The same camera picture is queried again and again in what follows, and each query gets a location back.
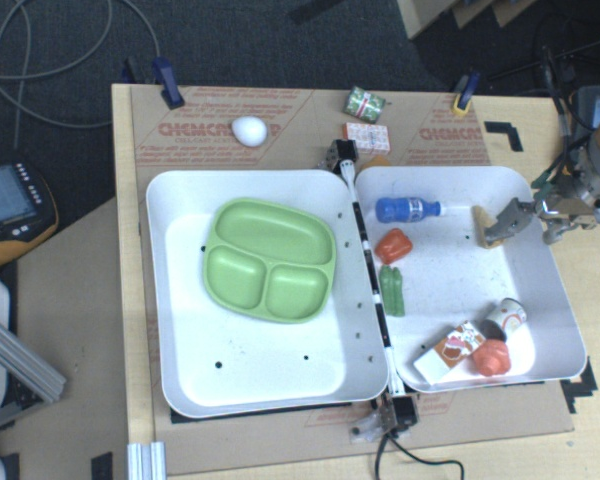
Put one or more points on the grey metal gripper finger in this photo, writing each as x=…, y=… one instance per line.
x=511, y=218
x=556, y=230

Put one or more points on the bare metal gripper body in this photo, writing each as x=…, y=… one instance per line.
x=582, y=205

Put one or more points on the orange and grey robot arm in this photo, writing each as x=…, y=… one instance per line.
x=594, y=113

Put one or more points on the yellow toy wedge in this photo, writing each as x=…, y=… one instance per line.
x=480, y=220

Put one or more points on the white plastic tray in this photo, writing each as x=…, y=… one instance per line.
x=450, y=283
x=260, y=368

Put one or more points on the white printed can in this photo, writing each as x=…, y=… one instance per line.
x=511, y=315

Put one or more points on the blue plastic bottle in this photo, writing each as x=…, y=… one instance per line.
x=395, y=210

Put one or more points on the orange toy pepper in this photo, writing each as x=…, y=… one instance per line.
x=393, y=246

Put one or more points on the green toy vegetable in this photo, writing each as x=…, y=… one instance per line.
x=392, y=290

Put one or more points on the salmon red toy food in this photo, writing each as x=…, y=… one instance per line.
x=491, y=359

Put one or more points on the orange brown toy food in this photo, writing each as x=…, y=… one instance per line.
x=378, y=162

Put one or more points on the black and white thin rod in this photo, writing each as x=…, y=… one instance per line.
x=366, y=248

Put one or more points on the white and brown carton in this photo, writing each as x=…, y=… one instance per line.
x=447, y=355

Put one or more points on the red and white carton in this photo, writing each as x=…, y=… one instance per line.
x=367, y=138

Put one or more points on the green and white can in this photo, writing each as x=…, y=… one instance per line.
x=364, y=104

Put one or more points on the green divided plate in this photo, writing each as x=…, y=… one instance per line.
x=267, y=248

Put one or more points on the white egg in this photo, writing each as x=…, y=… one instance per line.
x=250, y=131

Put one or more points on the brown cardboard board red print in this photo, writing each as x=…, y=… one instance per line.
x=280, y=443

